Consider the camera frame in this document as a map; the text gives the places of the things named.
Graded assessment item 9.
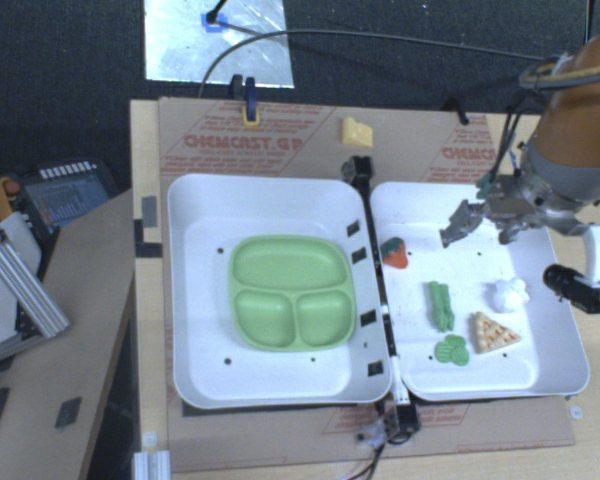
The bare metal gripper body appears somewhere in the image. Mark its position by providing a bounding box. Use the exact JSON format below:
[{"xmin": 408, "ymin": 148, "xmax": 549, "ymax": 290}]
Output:
[{"xmin": 483, "ymin": 173, "xmax": 592, "ymax": 238}]

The white cauliflower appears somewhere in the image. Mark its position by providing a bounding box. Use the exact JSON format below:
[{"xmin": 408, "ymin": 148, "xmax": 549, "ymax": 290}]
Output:
[{"xmin": 486, "ymin": 276, "xmax": 532, "ymax": 315}]

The red strawberry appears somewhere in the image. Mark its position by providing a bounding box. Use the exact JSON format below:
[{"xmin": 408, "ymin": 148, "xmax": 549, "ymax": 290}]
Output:
[{"xmin": 379, "ymin": 236, "xmax": 411, "ymax": 270}]

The green asparagus bunch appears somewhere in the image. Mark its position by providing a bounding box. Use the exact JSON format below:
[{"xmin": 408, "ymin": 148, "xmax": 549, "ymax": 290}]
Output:
[{"xmin": 426, "ymin": 280, "xmax": 457, "ymax": 334}]

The thin black and white rod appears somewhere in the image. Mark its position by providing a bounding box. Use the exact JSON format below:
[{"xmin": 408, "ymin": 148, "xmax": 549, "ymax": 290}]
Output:
[{"xmin": 355, "ymin": 177, "xmax": 411, "ymax": 405}]

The pizza slice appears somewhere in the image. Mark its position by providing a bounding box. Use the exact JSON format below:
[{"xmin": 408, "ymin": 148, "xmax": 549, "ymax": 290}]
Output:
[{"xmin": 473, "ymin": 310, "xmax": 523, "ymax": 355}]

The white plastic tray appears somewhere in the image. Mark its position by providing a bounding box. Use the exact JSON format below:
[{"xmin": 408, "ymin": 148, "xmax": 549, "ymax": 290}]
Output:
[
  {"xmin": 368, "ymin": 181, "xmax": 592, "ymax": 403},
  {"xmin": 166, "ymin": 173, "xmax": 394, "ymax": 411}
]

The yellow cheese wedge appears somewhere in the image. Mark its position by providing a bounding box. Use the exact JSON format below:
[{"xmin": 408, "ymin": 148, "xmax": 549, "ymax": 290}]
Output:
[{"xmin": 341, "ymin": 116, "xmax": 375, "ymax": 149}]

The green divided plate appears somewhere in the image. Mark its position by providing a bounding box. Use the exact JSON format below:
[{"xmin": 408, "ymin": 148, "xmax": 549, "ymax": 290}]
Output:
[{"xmin": 227, "ymin": 234, "xmax": 358, "ymax": 354}]

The brown cardboard board red print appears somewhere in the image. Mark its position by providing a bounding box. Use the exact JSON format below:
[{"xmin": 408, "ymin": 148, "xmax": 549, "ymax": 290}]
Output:
[{"xmin": 157, "ymin": 96, "xmax": 578, "ymax": 475}]

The black cylinder on white bracket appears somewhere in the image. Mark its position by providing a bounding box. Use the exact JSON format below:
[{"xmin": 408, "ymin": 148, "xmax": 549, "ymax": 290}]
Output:
[{"xmin": 542, "ymin": 222, "xmax": 600, "ymax": 315}]

